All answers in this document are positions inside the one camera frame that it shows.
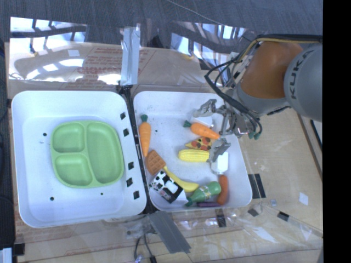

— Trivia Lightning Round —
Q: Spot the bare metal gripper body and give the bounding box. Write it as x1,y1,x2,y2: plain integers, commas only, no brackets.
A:
218,103,261,140

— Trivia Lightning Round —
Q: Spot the small white container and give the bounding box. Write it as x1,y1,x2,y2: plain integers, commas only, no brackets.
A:
194,115,215,128

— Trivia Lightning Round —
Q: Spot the white bottle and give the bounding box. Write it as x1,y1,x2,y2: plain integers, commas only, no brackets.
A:
210,151,229,175

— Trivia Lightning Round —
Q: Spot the pizza slice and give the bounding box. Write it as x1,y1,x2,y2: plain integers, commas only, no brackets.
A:
185,136,213,152

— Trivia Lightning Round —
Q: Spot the orange carrot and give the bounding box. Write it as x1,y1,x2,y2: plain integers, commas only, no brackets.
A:
138,114,152,158
183,120,221,140

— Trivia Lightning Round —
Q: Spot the yellow corn cob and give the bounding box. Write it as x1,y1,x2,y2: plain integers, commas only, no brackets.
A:
178,148,211,163

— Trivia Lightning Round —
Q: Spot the white plastic tray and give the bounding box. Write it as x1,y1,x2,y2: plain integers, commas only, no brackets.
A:
10,90,148,229
132,90,253,213

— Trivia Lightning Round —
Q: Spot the orange sausage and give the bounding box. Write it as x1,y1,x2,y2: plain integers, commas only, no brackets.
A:
216,174,229,205

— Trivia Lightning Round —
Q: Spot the green bottle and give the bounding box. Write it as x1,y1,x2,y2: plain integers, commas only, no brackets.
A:
185,181,222,207

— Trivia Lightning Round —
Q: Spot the yellow banana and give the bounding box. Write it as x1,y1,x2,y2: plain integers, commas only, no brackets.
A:
163,165,200,193

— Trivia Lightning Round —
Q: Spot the brown cardboard board red print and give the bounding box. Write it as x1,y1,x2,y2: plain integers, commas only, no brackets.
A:
4,41,264,257

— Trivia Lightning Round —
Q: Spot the brown waffle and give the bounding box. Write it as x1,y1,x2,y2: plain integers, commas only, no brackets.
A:
144,150,167,176

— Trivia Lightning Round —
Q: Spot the black and white carton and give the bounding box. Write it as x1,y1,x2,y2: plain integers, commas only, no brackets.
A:
149,170,184,204

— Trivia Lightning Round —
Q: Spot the green divided plate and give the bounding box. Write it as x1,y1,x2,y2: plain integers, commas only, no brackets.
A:
50,120,125,189

